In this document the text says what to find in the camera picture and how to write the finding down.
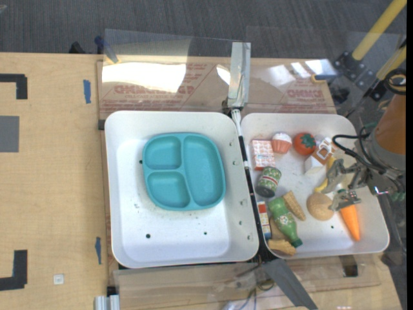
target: toy food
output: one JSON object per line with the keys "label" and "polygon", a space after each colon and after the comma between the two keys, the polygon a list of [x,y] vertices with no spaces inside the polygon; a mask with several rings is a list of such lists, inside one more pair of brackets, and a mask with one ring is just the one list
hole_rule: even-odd
{"label": "toy food", "polygon": [[334,211],[329,209],[333,201],[323,193],[314,193],[307,199],[307,209],[311,216],[317,220],[329,220],[334,215]]}
{"label": "toy food", "polygon": [[268,219],[267,213],[267,206],[265,205],[265,201],[258,201],[258,213],[259,213],[259,221],[261,222],[261,227],[263,229],[264,237],[266,239],[271,238],[271,227],[270,221]]}
{"label": "toy food", "polygon": [[289,243],[286,240],[273,240],[269,239],[268,241],[268,246],[270,249],[275,250],[275,251],[281,251],[287,255],[294,255],[297,251],[296,248],[294,248],[291,243]]}
{"label": "toy food", "polygon": [[285,206],[289,211],[291,211],[294,214],[294,216],[296,216],[299,220],[305,220],[306,217],[304,210],[303,208],[301,208],[292,191],[289,191],[288,193],[284,194],[283,199],[285,202]]}
{"label": "toy food", "polygon": [[[335,160],[336,159],[335,159],[334,156],[331,156],[328,159],[328,161],[327,161],[327,171],[330,170],[330,168],[333,166],[333,163],[334,163]],[[328,185],[328,179],[325,178],[324,181],[321,183],[321,185],[314,189],[314,192],[321,192],[324,188],[327,187],[327,185]]]}
{"label": "toy food", "polygon": [[[341,189],[337,192],[336,196],[340,196],[343,192],[345,192],[345,190]],[[340,209],[340,213],[352,237],[355,241],[360,241],[360,228],[356,206],[352,204],[343,207]]]}
{"label": "toy food", "polygon": [[270,140],[253,139],[250,144],[252,168],[256,171],[276,164]]}
{"label": "toy food", "polygon": [[272,150],[278,154],[287,153],[291,146],[292,140],[291,137],[284,132],[275,133],[271,139]]}
{"label": "toy food", "polygon": [[336,146],[330,138],[324,138],[316,147],[315,151],[305,160],[304,169],[306,174],[319,171],[324,167],[336,151]]}
{"label": "toy food", "polygon": [[287,240],[287,237],[279,230],[274,221],[274,217],[270,218],[271,239],[273,240]]}
{"label": "toy food", "polygon": [[278,229],[284,233],[291,245],[295,248],[303,244],[301,239],[297,235],[297,223],[287,207],[283,198],[275,198],[268,203],[274,221]]}
{"label": "toy food", "polygon": [[311,133],[301,132],[294,137],[294,149],[301,155],[310,155],[316,149],[316,139]]}
{"label": "toy food", "polygon": [[264,198],[272,198],[276,195],[278,182],[281,179],[281,171],[274,167],[265,167],[259,177],[256,192]]}

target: toy milk carton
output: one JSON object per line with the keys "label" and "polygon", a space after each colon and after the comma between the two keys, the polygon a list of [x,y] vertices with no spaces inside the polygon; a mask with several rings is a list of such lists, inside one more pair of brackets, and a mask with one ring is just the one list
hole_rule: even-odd
{"label": "toy milk carton", "polygon": [[274,167],[276,159],[272,151],[271,141],[253,139],[250,144],[252,156],[252,168],[261,171],[265,167]]}
{"label": "toy milk carton", "polygon": [[336,149],[336,146],[330,138],[324,138],[323,141],[319,143],[316,150],[305,160],[305,174],[316,173],[324,167]]}

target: yellow pole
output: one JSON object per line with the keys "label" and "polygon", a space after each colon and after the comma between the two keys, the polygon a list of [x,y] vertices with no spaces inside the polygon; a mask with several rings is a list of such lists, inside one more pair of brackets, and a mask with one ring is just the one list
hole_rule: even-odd
{"label": "yellow pole", "polygon": [[406,6],[407,0],[393,0],[380,18],[376,21],[368,34],[363,38],[357,48],[353,51],[352,57],[361,61],[382,33],[393,22],[400,11]]}
{"label": "yellow pole", "polygon": [[376,77],[378,80],[383,80],[389,70],[397,69],[406,60],[406,49],[407,45],[394,52],[393,56],[377,71]]}

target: gray square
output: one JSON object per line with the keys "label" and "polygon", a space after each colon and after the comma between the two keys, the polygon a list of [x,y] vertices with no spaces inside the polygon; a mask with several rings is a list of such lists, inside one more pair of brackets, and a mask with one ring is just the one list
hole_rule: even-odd
{"label": "gray square", "polygon": [[0,152],[19,152],[19,116],[0,116]]}

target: orange object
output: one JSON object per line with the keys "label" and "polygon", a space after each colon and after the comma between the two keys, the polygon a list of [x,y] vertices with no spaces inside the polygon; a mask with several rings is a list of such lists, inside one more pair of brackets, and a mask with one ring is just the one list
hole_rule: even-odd
{"label": "orange object", "polygon": [[380,147],[406,155],[406,95],[395,95],[374,131]]}
{"label": "orange object", "polygon": [[294,137],[292,145],[298,154],[310,155],[316,149],[316,140],[312,134],[301,132]]}
{"label": "orange object", "polygon": [[359,220],[357,217],[357,210],[354,204],[340,209],[341,216],[346,223],[348,230],[356,241],[360,241]]}

